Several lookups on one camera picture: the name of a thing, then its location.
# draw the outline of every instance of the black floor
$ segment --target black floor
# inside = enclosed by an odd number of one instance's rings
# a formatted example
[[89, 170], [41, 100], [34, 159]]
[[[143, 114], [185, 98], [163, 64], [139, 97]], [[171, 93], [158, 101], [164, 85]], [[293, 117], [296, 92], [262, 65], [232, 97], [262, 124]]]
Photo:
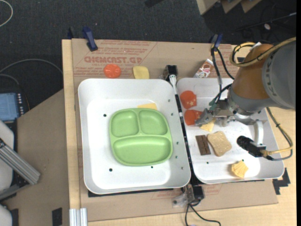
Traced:
[[[257, 26], [243, 32], [237, 28], [296, 12], [296, 0], [263, 0], [244, 13], [237, 5], [225, 14], [220, 3], [200, 15], [196, 0], [5, 0], [14, 10], [12, 19], [0, 27], [0, 71], [24, 59], [44, 59], [62, 67], [61, 40], [73, 27], [82, 37], [89, 26], [96, 39], [149, 40], [206, 43], [223, 33], [222, 43], [238, 44], [266, 40], [271, 43], [296, 36], [296, 16], [278, 20], [271, 30]], [[0, 24], [10, 16], [0, 2]], [[31, 108], [63, 87], [62, 75], [44, 62], [26, 62], [3, 73], [18, 80]], [[12, 79], [0, 76], [0, 88]]]

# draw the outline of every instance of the white cable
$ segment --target white cable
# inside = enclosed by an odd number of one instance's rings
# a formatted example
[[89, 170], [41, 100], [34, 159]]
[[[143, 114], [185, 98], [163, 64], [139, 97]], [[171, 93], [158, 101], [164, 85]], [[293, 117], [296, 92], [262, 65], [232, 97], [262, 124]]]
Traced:
[[8, 2], [6, 2], [6, 1], [4, 1], [4, 0], [0, 0], [0, 2], [4, 2], [4, 3], [6, 3], [7, 5], [9, 5], [10, 10], [11, 10], [11, 14], [10, 14], [9, 19], [6, 20], [4, 23], [0, 24], [0, 27], [2, 27], [2, 26], [4, 26], [5, 24], [7, 24], [7, 23], [11, 20], [11, 18], [13, 17], [14, 10], [13, 10], [13, 7], [12, 7]]

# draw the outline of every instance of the green plate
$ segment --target green plate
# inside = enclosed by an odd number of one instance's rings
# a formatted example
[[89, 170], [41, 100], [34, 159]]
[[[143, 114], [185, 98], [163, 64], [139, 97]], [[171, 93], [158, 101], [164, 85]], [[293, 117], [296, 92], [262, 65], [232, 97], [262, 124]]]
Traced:
[[115, 112], [110, 118], [110, 141], [116, 160], [129, 166], [162, 163], [173, 153], [166, 118], [153, 109]]

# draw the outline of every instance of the dark background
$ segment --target dark background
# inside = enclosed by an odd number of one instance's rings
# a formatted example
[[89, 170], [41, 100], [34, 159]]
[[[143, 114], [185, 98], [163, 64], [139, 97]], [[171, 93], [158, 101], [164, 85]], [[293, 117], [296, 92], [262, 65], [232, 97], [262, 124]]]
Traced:
[[[246, 41], [277, 43], [296, 36], [296, 16], [278, 20], [271, 30], [257, 26], [244, 32], [237, 28], [269, 21], [296, 12], [297, 0], [262, 0], [244, 13], [240, 4], [225, 14], [216, 3], [203, 16], [196, 0], [5, 0], [14, 10], [12, 19], [0, 27], [0, 70], [24, 59], [44, 59], [62, 68], [61, 40], [74, 28], [92, 29], [95, 39], [148, 40], [208, 43], [222, 33], [222, 43]], [[0, 24], [10, 8], [0, 2]], [[60, 72], [44, 62], [24, 62], [3, 72], [16, 78], [33, 108], [61, 88]], [[0, 76], [0, 88], [14, 86]]]

